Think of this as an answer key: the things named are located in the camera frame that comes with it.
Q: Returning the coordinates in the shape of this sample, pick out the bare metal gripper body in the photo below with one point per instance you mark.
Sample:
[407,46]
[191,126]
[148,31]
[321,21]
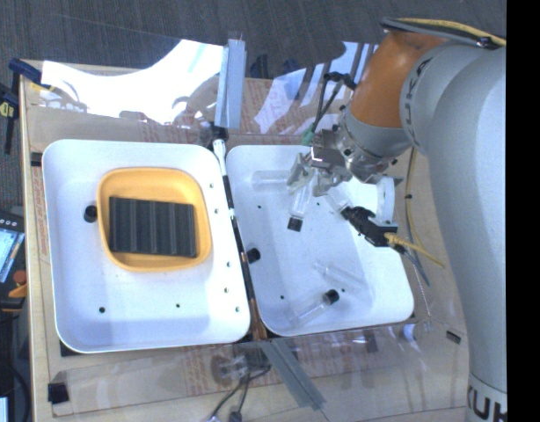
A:
[333,154]

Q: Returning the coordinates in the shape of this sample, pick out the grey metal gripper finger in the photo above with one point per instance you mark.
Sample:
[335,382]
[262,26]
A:
[326,184]
[303,172]

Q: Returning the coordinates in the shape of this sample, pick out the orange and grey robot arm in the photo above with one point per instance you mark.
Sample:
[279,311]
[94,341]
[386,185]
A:
[463,156]

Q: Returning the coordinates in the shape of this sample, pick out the clear plastic vial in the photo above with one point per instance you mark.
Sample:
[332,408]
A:
[340,202]
[338,275]
[270,179]

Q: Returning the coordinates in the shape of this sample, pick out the clear vial with black cap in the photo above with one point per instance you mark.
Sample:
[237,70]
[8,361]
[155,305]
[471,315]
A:
[299,207]
[316,308]

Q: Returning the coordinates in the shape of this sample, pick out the white plastic tray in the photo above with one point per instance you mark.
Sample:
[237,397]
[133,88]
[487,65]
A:
[142,306]
[323,253]

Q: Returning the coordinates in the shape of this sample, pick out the thin black and white rod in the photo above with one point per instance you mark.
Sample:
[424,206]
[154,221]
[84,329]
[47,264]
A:
[235,222]

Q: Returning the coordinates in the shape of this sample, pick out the black round cap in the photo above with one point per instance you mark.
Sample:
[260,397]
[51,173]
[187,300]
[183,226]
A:
[90,214]
[253,255]

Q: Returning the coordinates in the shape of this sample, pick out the yellow plate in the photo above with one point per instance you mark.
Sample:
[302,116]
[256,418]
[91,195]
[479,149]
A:
[153,182]

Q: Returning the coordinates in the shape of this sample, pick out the black ribbed rack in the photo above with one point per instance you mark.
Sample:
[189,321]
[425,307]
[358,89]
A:
[151,227]

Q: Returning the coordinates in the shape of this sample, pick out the brown cardboard board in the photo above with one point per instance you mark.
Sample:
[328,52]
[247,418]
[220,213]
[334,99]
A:
[133,125]

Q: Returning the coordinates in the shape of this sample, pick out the black cylinder on white bracket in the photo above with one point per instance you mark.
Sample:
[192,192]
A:
[367,224]

